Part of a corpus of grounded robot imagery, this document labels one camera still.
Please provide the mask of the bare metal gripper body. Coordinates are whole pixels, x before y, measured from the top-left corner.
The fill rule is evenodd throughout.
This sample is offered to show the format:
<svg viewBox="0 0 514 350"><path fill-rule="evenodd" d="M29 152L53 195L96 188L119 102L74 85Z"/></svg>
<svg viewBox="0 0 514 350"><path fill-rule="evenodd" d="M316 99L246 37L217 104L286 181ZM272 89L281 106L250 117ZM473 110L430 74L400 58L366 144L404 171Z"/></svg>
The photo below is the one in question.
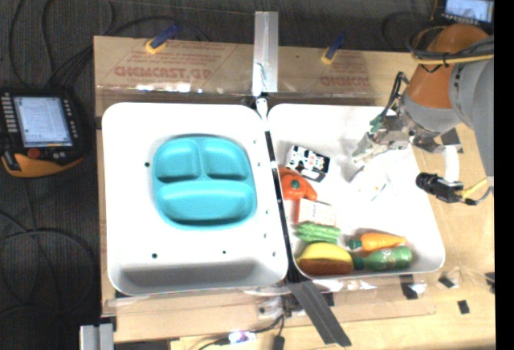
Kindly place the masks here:
<svg viewBox="0 0 514 350"><path fill-rule="evenodd" d="M424 129L409 117L386 116L374 133L374 142L385 151L403 150L409 144L429 153L440 153L443 146L435 138L439 134Z"/></svg>

